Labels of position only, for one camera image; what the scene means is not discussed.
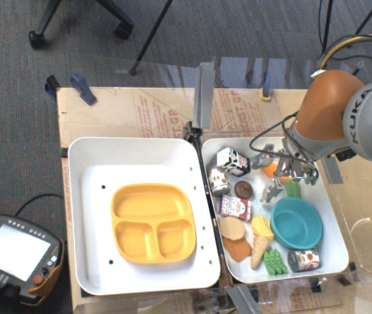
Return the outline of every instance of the gray carpet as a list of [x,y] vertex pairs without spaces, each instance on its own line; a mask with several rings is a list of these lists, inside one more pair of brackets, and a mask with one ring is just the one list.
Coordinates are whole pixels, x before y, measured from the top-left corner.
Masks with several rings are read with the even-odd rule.
[[[234,69],[251,70],[261,60],[271,66],[272,88],[306,88],[322,53],[328,0],[174,0],[131,76],[127,71],[167,0],[113,1],[135,24],[127,40],[114,35],[118,20],[94,0],[63,0],[44,33],[46,45],[34,50],[28,33],[48,0],[0,0],[0,213],[14,214],[40,193],[63,194],[56,102],[44,91],[50,75],[62,86],[78,72],[90,86],[193,87],[195,68],[213,60],[217,86],[259,87],[259,75],[248,80]],[[372,0],[333,0],[328,45],[353,35],[371,9]],[[372,16],[361,34],[372,34]],[[357,76],[372,82],[372,43],[335,56],[355,56],[331,61],[336,68],[362,60]],[[289,61],[293,73],[284,78]],[[67,238],[60,198],[39,198],[20,216]],[[0,298],[0,313],[70,312],[66,266],[39,307]]]

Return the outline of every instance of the yellow cable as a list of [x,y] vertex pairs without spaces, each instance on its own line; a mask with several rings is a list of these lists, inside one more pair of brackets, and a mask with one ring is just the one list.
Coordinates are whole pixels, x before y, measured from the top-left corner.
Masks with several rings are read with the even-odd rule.
[[370,36],[363,36],[363,35],[360,35],[360,36],[356,36],[356,37],[351,37],[339,44],[337,44],[336,46],[334,46],[325,56],[324,58],[320,61],[320,64],[318,66],[318,69],[323,69],[323,67],[325,66],[326,62],[340,49],[344,48],[346,45],[352,43],[352,42],[358,42],[358,41],[372,41],[372,38],[371,38],[372,34]]

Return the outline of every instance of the white plastic tray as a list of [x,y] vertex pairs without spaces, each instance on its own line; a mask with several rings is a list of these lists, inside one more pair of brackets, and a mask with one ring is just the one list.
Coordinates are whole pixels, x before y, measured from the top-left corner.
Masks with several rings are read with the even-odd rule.
[[[233,150],[249,157],[252,161],[258,152],[250,149],[251,138],[213,138],[206,141],[202,146],[202,156],[205,163],[205,168],[209,169],[216,167],[216,154],[225,147],[230,147]],[[265,144],[272,143],[275,145],[275,150],[282,148],[282,137],[260,137],[254,143],[253,147],[263,149]],[[236,177],[231,174],[226,174],[227,180],[231,185],[231,195],[233,193],[233,186],[237,181],[248,181],[253,189],[254,195],[249,199],[252,201],[251,216],[263,215],[270,219],[271,210],[273,206],[281,198],[286,197],[286,190],[283,190],[277,197],[271,199],[269,203],[261,203],[262,193],[265,185],[269,180],[262,169],[251,169],[251,172],[242,177]],[[313,275],[333,274],[343,271],[348,265],[348,252],[341,235],[337,219],[333,212],[331,202],[328,198],[322,178],[317,180],[314,186],[307,185],[304,181],[299,182],[301,188],[301,197],[310,203],[318,212],[323,224],[323,235],[319,244],[315,247],[318,250],[320,257],[320,267],[315,270],[292,272],[287,263],[287,254],[289,249],[278,244],[275,240],[270,242],[271,249],[277,249],[282,255],[283,262],[288,267],[288,273],[281,275],[269,275],[264,263],[255,269],[250,267],[250,256],[246,257],[241,262],[236,262],[231,258],[227,250],[225,251],[226,262],[231,275],[242,283],[259,283],[262,281],[274,281],[280,279],[289,279],[296,277],[306,277]],[[219,211],[219,197],[212,196],[216,217],[218,222],[222,220],[223,216],[218,214]],[[251,223],[245,222],[246,232],[245,238],[252,246],[254,234],[251,229]]]
[[[182,139],[83,137],[69,147],[75,270],[98,296],[207,288],[220,265],[197,152]],[[196,246],[178,262],[132,263],[118,252],[110,205],[121,186],[172,184],[192,205]]]

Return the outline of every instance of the table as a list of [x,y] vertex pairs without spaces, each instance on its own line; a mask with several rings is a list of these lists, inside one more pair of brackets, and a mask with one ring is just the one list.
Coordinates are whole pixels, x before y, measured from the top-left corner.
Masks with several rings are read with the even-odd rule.
[[[69,145],[84,136],[179,138],[184,125],[192,120],[194,94],[194,90],[188,88],[91,89],[97,97],[97,103],[92,106],[83,102],[74,88],[57,90],[74,313],[102,313],[113,308],[118,309],[115,313],[153,313],[153,310],[162,313],[167,308],[170,309],[167,313],[193,313],[196,299],[190,292],[175,292],[165,298],[161,294],[132,294],[132,297],[122,298],[82,296],[73,266],[71,193],[68,159],[65,157]],[[306,90],[273,90],[269,102],[260,100],[259,92],[257,89],[215,89],[212,128],[204,131],[203,140],[211,137],[252,137],[297,111]],[[271,133],[282,135],[280,128]],[[326,179],[324,183],[350,261],[355,263],[357,269],[347,269],[342,275],[321,280],[322,292],[317,293],[302,294],[300,290],[304,288],[298,288],[300,285],[297,283],[291,285],[291,281],[282,283],[281,288],[279,284],[258,285],[263,313],[302,309],[308,310],[305,313],[317,313],[316,308],[321,308],[321,313],[372,311],[372,162],[357,156],[338,163],[337,168],[323,162],[318,162],[318,167],[323,178],[330,179],[330,173],[337,172],[343,180],[343,184],[329,183]],[[285,294],[285,289],[293,292]],[[278,298],[273,304],[261,304],[264,296]]]

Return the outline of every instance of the beige disc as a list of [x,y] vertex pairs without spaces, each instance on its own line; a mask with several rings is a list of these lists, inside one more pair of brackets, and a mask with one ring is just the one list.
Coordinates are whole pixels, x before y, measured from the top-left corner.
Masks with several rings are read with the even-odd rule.
[[222,236],[229,239],[240,239],[245,235],[244,223],[236,217],[226,217],[219,222],[219,230]]

